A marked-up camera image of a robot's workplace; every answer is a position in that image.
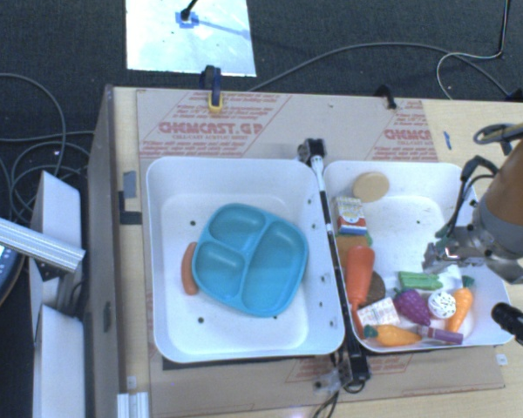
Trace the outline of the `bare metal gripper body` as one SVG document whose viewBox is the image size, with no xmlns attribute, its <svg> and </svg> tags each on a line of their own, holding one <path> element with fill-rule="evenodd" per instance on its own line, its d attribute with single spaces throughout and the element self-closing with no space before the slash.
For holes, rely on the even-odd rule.
<svg viewBox="0 0 523 418">
<path fill-rule="evenodd" d="M 523 283 L 520 254 L 503 247 L 478 226 L 457 226 L 452 233 L 452 257 L 461 265 L 487 266 L 507 283 Z"/>
</svg>

